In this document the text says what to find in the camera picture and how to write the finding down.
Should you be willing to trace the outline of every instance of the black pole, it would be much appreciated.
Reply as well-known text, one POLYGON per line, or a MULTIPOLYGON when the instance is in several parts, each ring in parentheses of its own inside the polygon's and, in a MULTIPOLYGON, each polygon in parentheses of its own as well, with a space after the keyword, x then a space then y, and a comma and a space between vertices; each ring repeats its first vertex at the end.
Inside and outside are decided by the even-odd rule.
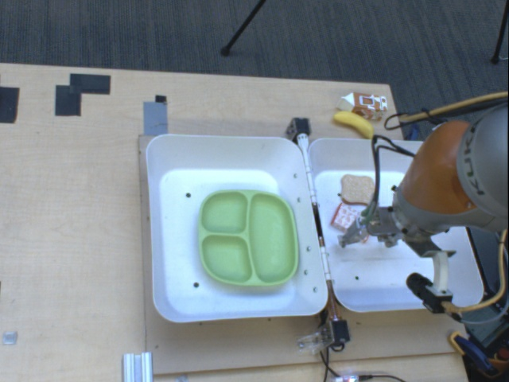
POLYGON ((249 13, 246 20, 242 23, 242 25, 239 27, 237 32, 234 34, 234 36, 231 38, 230 42, 228 42, 222 49, 221 49, 221 55, 223 57, 227 57, 230 55, 230 49, 233 46, 233 44, 239 39, 243 31, 246 29, 246 27, 249 25, 251 20, 255 18, 255 15, 259 10, 262 8, 262 6, 265 4, 266 0, 259 0, 259 2, 256 4, 254 9, 249 13))
POLYGON ((500 25, 499 39, 496 42, 495 53, 493 54, 493 57, 492 57, 493 64, 498 64, 498 62, 500 60, 500 49, 502 48, 503 35, 506 33, 507 11, 508 10, 509 10, 509 0, 506 0, 506 8, 504 9, 504 12, 503 12, 502 24, 500 25))

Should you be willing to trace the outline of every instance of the wooden table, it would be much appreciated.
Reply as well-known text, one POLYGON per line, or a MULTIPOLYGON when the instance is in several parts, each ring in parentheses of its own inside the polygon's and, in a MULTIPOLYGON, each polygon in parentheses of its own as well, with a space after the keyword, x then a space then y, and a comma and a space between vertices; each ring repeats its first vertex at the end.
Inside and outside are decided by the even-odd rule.
MULTIPOLYGON (((20 88, 16 122, 0 123, 0 333, 18 333, 15 345, 0 345, 0 380, 10 381, 121 380, 122 355, 147 350, 138 165, 144 102, 167 96, 169 131, 182 134, 282 136, 293 117, 307 117, 311 138, 359 137, 332 122, 350 92, 385 95, 394 112, 390 88, 378 84, 0 64, 0 86, 20 88), (83 95, 80 117, 55 116, 55 87, 69 85, 71 73, 110 75, 111 93, 83 95)), ((344 316, 353 338, 332 358, 338 371, 467 380, 446 340, 462 328, 447 317, 425 310, 344 316)), ((257 331, 248 324, 245 333, 257 331)), ((170 355, 179 357, 172 342, 170 355)), ((246 351, 229 369, 190 372, 225 349, 196 346, 181 367, 154 379, 323 377, 318 359, 293 346, 283 359, 246 351)))

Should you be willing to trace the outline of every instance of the yellow toy banana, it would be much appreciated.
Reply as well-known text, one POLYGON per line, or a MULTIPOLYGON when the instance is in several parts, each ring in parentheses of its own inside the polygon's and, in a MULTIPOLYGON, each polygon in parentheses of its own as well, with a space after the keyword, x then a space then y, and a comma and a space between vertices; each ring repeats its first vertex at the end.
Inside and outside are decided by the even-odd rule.
POLYGON ((375 133, 373 125, 368 120, 350 111, 338 111, 334 115, 334 120, 338 123, 353 127, 365 138, 372 138, 375 133))

